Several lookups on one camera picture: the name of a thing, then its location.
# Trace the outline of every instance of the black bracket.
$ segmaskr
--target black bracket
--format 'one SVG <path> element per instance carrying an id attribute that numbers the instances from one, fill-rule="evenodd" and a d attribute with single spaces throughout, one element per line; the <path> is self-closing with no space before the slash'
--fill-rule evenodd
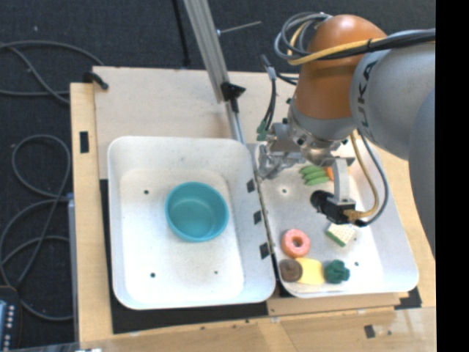
<path id="1" fill-rule="evenodd" d="M 103 81 L 103 79 L 101 77 L 99 77 L 98 74 L 96 74 L 95 72 L 85 72 L 83 74 L 83 82 L 85 84 L 92 84 L 94 82 L 96 82 L 98 85 L 101 86 L 101 89 L 103 90 L 107 90 L 109 88 L 109 85 Z"/>
<path id="2" fill-rule="evenodd" d="M 224 82 L 221 84 L 221 92 L 223 93 L 223 98 L 225 99 L 225 101 L 229 101 L 231 103 L 233 112 L 237 114 L 240 112 L 240 108 L 237 104 L 237 99 L 245 91 L 245 87 L 230 84 L 229 82 Z"/>

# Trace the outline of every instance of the orange toy food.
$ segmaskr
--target orange toy food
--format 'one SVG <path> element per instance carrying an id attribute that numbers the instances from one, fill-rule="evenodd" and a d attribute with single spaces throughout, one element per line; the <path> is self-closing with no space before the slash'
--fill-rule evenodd
<path id="1" fill-rule="evenodd" d="M 311 241 L 305 232 L 300 230 L 288 230 L 281 238 L 281 248 L 291 258 L 306 255 L 311 247 Z"/>

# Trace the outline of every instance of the teal bowl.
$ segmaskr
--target teal bowl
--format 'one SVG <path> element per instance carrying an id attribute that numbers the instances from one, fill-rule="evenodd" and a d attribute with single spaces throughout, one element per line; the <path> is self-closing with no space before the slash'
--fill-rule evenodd
<path id="1" fill-rule="evenodd" d="M 169 192 L 164 209 L 174 234 L 192 243 L 216 238 L 228 224 L 226 201 L 218 191 L 204 183 L 176 186 Z"/>

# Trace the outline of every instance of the black floor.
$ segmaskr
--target black floor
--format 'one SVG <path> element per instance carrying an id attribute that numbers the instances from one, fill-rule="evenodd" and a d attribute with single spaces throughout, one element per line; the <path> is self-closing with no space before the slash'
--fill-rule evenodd
<path id="1" fill-rule="evenodd" d="M 273 53 L 273 38 L 282 23 L 303 11 L 332 15 L 353 13 L 385 32 L 435 27 L 436 0 L 209 0 L 219 29 L 262 21 L 261 25 L 224 34 L 221 45 L 229 70 L 259 71 L 259 55 L 267 54 L 279 71 L 294 72 Z M 191 59 L 189 68 L 203 68 L 202 59 L 181 6 Z M 107 65 L 129 67 L 182 67 L 183 53 L 171 0 L 0 0 L 0 42 L 52 40 L 86 49 Z M 80 81 L 93 61 L 51 47 L 18 47 L 53 89 Z M 29 67 L 18 56 L 0 49 L 0 89 L 43 91 Z M 70 147 L 70 112 L 51 96 L 9 96 L 0 93 L 0 232 L 18 212 L 47 199 L 28 190 L 15 177 L 13 150 L 23 139 L 50 134 Z M 35 186 L 57 192 L 66 168 L 65 154 L 57 144 L 33 141 L 18 152 L 18 168 Z M 66 191 L 72 191 L 67 181 Z M 11 226 L 5 235 L 1 259 L 24 242 L 40 236 L 50 205 Z M 67 236 L 67 210 L 57 207 L 48 235 Z M 18 253 L 5 268 L 15 285 L 34 248 Z M 30 306 L 47 315 L 71 312 L 70 259 L 66 243 L 43 244 L 19 293 Z M 73 341 L 70 321 L 41 320 L 23 314 L 22 347 Z"/>

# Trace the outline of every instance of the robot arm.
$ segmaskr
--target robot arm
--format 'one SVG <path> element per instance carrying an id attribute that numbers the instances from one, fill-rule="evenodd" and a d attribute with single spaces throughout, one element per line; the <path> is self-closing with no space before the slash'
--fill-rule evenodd
<path id="1" fill-rule="evenodd" d="M 312 24 L 316 32 L 307 49 L 294 47 Z M 286 31 L 295 25 L 301 26 L 285 42 Z M 435 44 L 429 43 L 434 38 L 435 30 L 386 37 L 354 15 L 303 13 L 288 20 L 276 52 L 302 66 L 287 120 L 268 127 L 266 144 L 259 149 L 259 176 L 274 178 L 306 160 L 332 166 L 335 194 L 319 192 L 311 202 L 336 223 L 355 221 L 355 203 L 340 193 L 347 188 L 344 166 L 354 158 L 336 158 L 333 152 L 358 129 L 375 145 L 410 162 L 414 198 L 435 255 Z M 278 49 L 282 39 L 289 48 L 286 54 Z M 339 48 L 341 56 L 330 48 Z"/>

